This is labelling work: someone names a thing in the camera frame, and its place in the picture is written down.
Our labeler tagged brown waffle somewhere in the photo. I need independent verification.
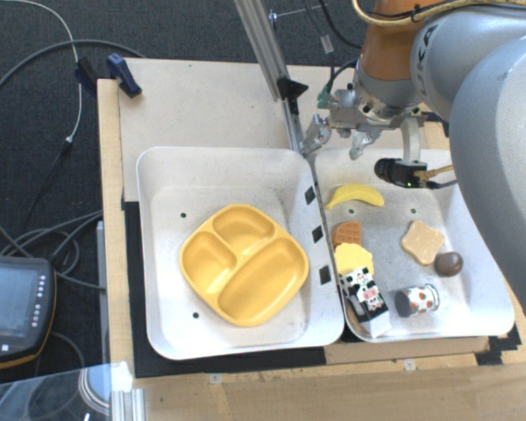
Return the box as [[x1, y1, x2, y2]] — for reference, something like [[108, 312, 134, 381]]
[[331, 220, 364, 250]]

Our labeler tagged white plastic tray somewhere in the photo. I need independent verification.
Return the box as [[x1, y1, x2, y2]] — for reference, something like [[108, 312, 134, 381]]
[[135, 146, 346, 361], [313, 146, 516, 344]]

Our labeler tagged beige bread slice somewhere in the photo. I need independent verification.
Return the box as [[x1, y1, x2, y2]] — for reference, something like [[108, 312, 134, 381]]
[[399, 219, 446, 267]]

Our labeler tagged black cylinder on white bracket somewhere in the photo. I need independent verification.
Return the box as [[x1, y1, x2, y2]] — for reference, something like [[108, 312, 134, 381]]
[[373, 116, 430, 189]]

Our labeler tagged yellow banana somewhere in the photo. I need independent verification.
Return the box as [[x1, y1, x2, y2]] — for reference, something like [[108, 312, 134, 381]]
[[324, 183, 386, 211]]

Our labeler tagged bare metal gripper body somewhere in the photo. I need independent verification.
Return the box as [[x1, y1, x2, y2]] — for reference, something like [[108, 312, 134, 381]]
[[328, 88, 429, 138]]

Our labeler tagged brown round doughnut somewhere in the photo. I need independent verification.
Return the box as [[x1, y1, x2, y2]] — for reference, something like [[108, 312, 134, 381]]
[[433, 251, 465, 279]]

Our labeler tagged pale wood board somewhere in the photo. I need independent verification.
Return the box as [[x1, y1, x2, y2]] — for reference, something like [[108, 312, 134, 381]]
[[117, 57, 493, 366]]

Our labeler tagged cow print milk carton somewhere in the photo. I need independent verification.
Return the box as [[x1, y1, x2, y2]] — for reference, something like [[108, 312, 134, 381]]
[[338, 266, 393, 339]]

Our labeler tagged yellow divided plate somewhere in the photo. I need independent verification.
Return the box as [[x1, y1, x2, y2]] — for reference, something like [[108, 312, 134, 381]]
[[178, 203, 311, 329]]

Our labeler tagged strawberry print can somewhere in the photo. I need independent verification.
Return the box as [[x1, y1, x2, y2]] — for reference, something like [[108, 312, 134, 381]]
[[394, 283, 441, 318]]

